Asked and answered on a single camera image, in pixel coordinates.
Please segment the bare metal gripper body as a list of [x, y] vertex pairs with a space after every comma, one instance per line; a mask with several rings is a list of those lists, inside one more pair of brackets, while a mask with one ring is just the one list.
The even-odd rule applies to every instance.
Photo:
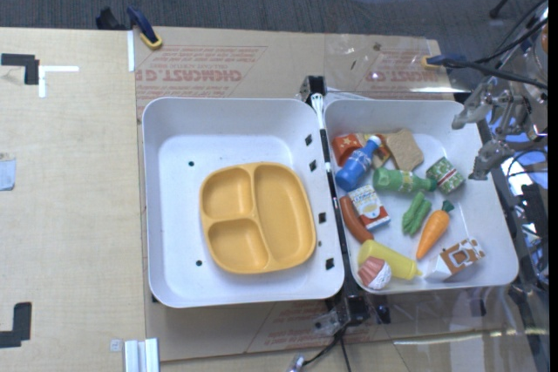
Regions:
[[498, 139], [524, 134], [531, 141], [548, 135], [548, 89], [535, 82], [507, 81], [496, 97], [494, 133]]

